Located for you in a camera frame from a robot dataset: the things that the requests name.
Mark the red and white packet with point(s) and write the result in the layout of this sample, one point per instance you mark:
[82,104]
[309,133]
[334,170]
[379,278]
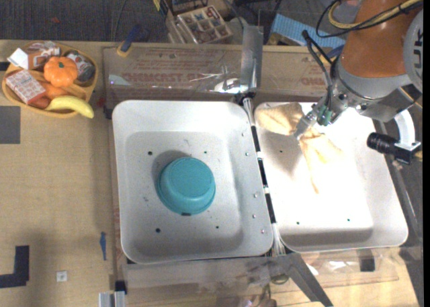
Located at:
[40,57]

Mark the white plastic tray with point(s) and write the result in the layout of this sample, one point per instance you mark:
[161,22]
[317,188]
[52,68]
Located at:
[329,205]
[188,117]

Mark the beige cloth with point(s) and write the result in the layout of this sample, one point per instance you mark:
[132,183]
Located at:
[279,119]

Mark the white and red carton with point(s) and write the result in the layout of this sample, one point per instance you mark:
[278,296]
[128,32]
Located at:
[25,86]

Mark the orange carrot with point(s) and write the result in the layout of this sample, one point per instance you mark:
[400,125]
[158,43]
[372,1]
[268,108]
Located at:
[53,92]

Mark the black cylinder on white bracket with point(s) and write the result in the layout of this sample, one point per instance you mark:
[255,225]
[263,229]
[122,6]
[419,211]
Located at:
[386,144]

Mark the brown cardboard board red print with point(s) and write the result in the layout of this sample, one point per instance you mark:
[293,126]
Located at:
[174,70]

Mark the teal bowl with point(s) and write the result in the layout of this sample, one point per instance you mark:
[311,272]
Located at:
[186,186]

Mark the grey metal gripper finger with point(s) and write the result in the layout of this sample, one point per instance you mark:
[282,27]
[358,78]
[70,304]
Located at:
[304,126]

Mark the small red and white can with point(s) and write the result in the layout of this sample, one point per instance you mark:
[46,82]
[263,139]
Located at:
[82,65]

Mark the yellow banana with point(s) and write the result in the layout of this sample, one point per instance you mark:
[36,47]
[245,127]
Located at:
[72,103]

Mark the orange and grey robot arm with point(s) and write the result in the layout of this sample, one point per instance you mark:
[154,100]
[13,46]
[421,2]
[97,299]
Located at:
[376,40]

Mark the small white box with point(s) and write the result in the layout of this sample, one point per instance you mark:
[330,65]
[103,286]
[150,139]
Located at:
[17,58]

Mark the orange divided plate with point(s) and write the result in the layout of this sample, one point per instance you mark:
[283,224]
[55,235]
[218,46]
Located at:
[88,89]

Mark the orange toy pumpkin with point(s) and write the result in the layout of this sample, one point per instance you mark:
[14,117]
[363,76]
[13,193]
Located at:
[60,71]

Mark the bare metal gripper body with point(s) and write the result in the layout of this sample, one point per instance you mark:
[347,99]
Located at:
[331,105]

